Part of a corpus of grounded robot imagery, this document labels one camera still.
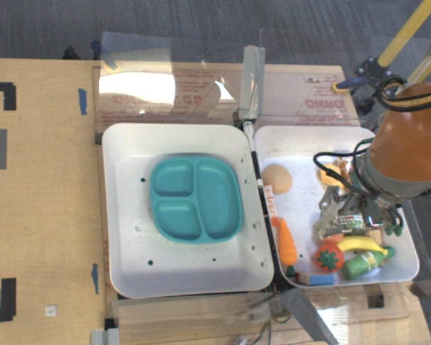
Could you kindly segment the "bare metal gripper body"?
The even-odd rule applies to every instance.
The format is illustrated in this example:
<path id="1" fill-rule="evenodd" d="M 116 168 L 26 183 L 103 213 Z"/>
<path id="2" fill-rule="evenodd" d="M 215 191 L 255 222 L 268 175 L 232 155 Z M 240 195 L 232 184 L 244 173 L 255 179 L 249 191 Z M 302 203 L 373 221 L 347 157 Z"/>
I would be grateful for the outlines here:
<path id="1" fill-rule="evenodd" d="M 350 192 L 346 194 L 339 216 L 351 216 L 354 221 L 361 220 L 366 228 L 382 227 L 384 217 L 381 207 L 372 199 Z"/>

